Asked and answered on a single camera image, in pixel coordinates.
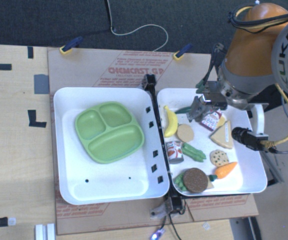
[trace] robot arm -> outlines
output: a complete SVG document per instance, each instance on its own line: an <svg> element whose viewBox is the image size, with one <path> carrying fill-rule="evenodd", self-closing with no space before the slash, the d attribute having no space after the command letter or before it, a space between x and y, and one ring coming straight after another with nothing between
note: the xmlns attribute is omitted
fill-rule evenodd
<svg viewBox="0 0 288 240"><path fill-rule="evenodd" d="M237 20L245 11L243 19ZM196 93L201 96L195 97L186 114L190 121L200 122L207 114L225 110L228 105L258 111L258 104L250 101L273 84L284 98L284 92L288 94L288 11L276 4L258 3L239 6L228 17L237 30L218 68L217 81L207 81L214 66L211 58L208 73L196 85ZM215 51L225 52L220 45L215 46ZM268 150L280 143L268 141L263 131L264 126L255 132L237 127L232 137L253 150Z"/></svg>

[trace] white tray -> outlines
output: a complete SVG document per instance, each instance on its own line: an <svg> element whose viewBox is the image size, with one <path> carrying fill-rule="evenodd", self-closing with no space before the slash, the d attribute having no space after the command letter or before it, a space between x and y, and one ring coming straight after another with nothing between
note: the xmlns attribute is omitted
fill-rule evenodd
<svg viewBox="0 0 288 240"><path fill-rule="evenodd" d="M82 111L104 102L123 104L144 133L143 146L119 161L91 159L75 130ZM54 95L59 190L68 203L85 205L164 196L170 181L150 95L139 88L66 87Z"/></svg>
<svg viewBox="0 0 288 240"><path fill-rule="evenodd" d="M168 105L170 110L175 112L178 109L191 106L196 95L196 89L188 88L166 88L162 89L157 94L157 103L163 131L168 123L164 106ZM222 111L222 113L227 120L230 120L231 129L234 129L235 127L252 129L246 111L228 106L227 110ZM176 188L179 193L184 196L197 197L259 193L265 190L267 186L267 176L261 155L258 151L253 151L235 140L233 141L233 149L223 148L210 139L210 134L212 133L210 130L201 126L194 120L189 122L186 114L178 114L177 118L179 124L189 124L193 128L194 139L190 141L189 144L202 150L206 154L207 159L204 160L204 162L197 162L184 155L183 162L169 164L173 179L185 169L193 167L201 169L207 175L214 174L216 167L209 159L210 153L213 150L223 150L227 153L231 162L238 162L235 169L227 177L213 182L214 188L207 189L198 194L189 191L181 191L179 188ZM169 141L179 141L179 139L175 134L171 137L165 137L164 141L167 143Z"/></svg>

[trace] orange carrot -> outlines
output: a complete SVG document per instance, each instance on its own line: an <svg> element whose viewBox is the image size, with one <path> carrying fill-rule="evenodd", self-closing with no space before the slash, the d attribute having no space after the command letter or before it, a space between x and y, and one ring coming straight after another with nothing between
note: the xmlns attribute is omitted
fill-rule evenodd
<svg viewBox="0 0 288 240"><path fill-rule="evenodd" d="M230 162L222 165L215 170L215 175L218 179L223 179L235 168L237 164L238 162Z"/></svg>

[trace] toy carrot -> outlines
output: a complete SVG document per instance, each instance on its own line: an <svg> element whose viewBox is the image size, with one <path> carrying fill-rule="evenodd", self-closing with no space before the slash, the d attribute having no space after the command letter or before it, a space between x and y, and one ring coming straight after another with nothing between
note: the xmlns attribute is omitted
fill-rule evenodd
<svg viewBox="0 0 288 240"><path fill-rule="evenodd" d="M238 164L238 162L230 162L227 163L225 165L222 165L220 167L217 167L217 169L215 170L215 175L210 175L209 179L211 181L214 181L215 179L223 179L225 178L227 175L230 174L231 171L233 171L233 169L235 168L235 166Z"/></svg>

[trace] soda can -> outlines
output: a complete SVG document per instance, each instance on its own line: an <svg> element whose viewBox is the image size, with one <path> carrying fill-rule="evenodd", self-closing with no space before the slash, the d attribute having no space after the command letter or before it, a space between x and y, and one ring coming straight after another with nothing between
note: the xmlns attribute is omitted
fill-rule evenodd
<svg viewBox="0 0 288 240"><path fill-rule="evenodd" d="M176 140L166 143L168 162L170 164L178 164L184 161L181 146L182 146L182 143Z"/></svg>

